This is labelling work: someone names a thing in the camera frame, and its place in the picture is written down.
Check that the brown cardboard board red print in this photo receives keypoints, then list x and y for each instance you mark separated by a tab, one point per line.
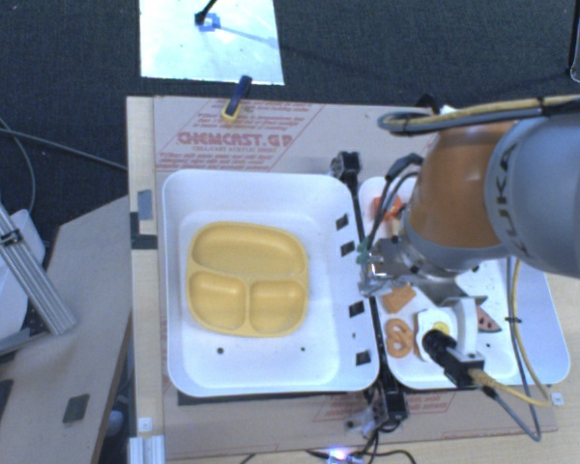
251	133

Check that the white fried egg toy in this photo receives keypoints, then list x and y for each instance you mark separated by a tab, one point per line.
435	321

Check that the black cylinder on white bracket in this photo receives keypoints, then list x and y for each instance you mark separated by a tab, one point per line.
447	351

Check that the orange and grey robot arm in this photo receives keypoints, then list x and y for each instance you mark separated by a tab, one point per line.
522	196

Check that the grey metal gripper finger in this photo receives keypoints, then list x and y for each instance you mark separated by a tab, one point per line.
376	266
373	289

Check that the yellow divided plate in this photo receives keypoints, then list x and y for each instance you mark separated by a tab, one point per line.
246	278

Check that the white plastic tray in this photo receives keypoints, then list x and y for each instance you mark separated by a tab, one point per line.
251	196
536	327

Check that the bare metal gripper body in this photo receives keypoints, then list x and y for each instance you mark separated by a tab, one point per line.
397	258

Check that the orange waffle biscuit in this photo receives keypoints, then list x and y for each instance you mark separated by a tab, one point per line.
400	300

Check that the orange pretzel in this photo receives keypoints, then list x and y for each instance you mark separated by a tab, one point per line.
399	339

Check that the red watermelon slice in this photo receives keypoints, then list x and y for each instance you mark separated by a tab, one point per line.
487	321

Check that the thin black rod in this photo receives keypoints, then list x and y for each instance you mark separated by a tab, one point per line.
358	211

